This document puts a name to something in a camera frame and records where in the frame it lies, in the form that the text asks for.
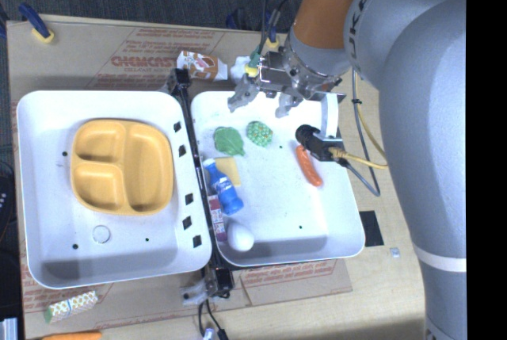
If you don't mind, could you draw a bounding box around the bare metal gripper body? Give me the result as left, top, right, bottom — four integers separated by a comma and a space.
257, 48, 344, 102

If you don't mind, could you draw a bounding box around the white crumpled object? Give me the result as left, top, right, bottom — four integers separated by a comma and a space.
230, 55, 252, 79

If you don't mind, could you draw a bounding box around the green peas cluster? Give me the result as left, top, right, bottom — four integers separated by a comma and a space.
246, 120, 273, 149

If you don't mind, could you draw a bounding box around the green lettuce leaf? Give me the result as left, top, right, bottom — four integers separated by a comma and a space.
213, 126, 246, 157

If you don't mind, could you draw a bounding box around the brown and white carton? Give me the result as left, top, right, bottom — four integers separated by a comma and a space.
176, 50, 229, 83

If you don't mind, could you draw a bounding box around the orange sausage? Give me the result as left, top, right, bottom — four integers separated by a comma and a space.
295, 144, 324, 189

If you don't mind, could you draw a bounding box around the yellow cheese slice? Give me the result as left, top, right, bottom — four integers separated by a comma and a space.
213, 156, 242, 188

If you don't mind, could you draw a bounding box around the blue bottle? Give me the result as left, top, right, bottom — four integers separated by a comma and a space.
203, 158, 245, 217

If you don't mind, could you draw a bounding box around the white plastic tray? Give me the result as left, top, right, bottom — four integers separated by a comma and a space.
16, 90, 214, 291
190, 90, 366, 268

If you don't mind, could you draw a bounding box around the small red and white carton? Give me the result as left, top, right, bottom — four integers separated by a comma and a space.
207, 194, 229, 243

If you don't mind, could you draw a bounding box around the brown cardboard board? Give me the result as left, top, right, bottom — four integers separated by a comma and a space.
6, 14, 354, 336

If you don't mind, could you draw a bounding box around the orange divided plate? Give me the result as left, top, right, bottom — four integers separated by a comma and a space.
70, 119, 176, 217

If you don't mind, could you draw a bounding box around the white egg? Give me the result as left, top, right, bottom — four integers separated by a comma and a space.
226, 222, 255, 253

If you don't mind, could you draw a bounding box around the green and orange patterned carton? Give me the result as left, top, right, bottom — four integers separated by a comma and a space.
44, 290, 99, 324

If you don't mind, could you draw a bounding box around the black cylinder on white bracket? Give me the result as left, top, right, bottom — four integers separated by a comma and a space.
294, 92, 345, 162

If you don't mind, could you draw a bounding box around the black block with wires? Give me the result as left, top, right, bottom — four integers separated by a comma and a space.
173, 67, 192, 90
215, 267, 235, 292

